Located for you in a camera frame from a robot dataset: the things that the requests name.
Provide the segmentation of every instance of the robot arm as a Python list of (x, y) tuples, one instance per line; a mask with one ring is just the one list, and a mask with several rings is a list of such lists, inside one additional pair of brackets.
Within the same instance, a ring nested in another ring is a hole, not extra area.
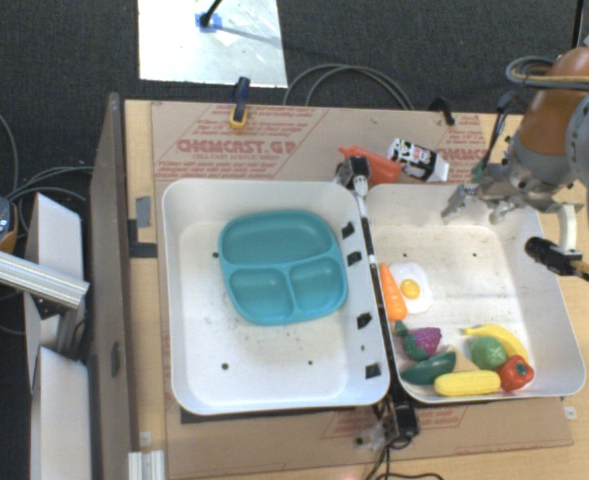
[[(536, 60), (524, 60), (536, 64)], [(459, 187), (442, 212), (444, 218), (469, 196), (493, 209), (490, 220), (494, 223), (524, 206), (557, 212), (561, 218), (567, 215), (563, 211), (567, 205), (553, 196), (576, 179), (587, 187), (589, 213), (589, 48), (570, 50), (543, 76), (527, 73), (517, 79), (513, 65), (508, 66), (508, 78), (524, 85), (536, 79), (537, 87), (544, 90), (532, 98), (504, 160), (482, 165), (476, 186)], [(573, 247), (568, 244), (571, 239), (564, 245)]]

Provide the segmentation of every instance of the orange carrot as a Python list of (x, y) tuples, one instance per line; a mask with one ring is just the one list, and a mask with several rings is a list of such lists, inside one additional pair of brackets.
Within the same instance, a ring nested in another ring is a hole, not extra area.
[(392, 322), (403, 320), (407, 316), (407, 306), (401, 289), (396, 284), (389, 267), (385, 263), (381, 263), (378, 267), (381, 274), (381, 288), (383, 289), (383, 301), (385, 302), (385, 311), (387, 311), (387, 318)]

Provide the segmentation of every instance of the egg white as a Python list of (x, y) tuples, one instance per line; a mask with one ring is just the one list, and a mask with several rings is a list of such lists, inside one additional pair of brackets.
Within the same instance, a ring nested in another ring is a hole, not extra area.
[(389, 265), (389, 269), (399, 288), (405, 279), (413, 280), (420, 288), (420, 294), (415, 299), (410, 299), (403, 295), (407, 312), (409, 314), (416, 314), (427, 311), (434, 302), (434, 296), (423, 267), (418, 263), (392, 263)]

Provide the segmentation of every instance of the black floor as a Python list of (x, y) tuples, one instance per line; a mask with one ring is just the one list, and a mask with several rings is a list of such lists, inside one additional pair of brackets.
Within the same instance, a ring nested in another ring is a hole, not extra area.
[[(555, 57), (571, 46), (576, 0), (277, 0), (288, 79), (340, 62), (387, 73), (417, 109), (443, 96), (454, 110), (491, 112), (512, 87), (506, 64)], [(589, 0), (585, 6), (589, 30)], [(231, 89), (138, 79), (137, 0), (0, 0), (0, 112), (18, 143), (21, 181), (44, 169), (91, 165), (107, 94), (125, 98), (228, 101)], [(303, 101), (305, 87), (291, 102)], [(282, 90), (255, 89), (255, 103)], [(319, 106), (394, 108), (369, 80), (344, 74), (318, 91)], [(0, 194), (11, 189), (0, 127)], [(84, 191), (83, 177), (60, 186)], [(60, 198), (84, 214), (72, 199)], [(20, 328), (20, 311), (0, 305)], [(29, 394), (24, 347), (0, 333), (0, 479), (29, 472)]]

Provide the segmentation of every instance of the green ball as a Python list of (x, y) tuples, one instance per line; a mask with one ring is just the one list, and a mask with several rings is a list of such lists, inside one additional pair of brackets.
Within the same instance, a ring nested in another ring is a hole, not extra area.
[(472, 362), (481, 370), (494, 370), (507, 361), (507, 353), (501, 342), (492, 336), (476, 338), (470, 345)]

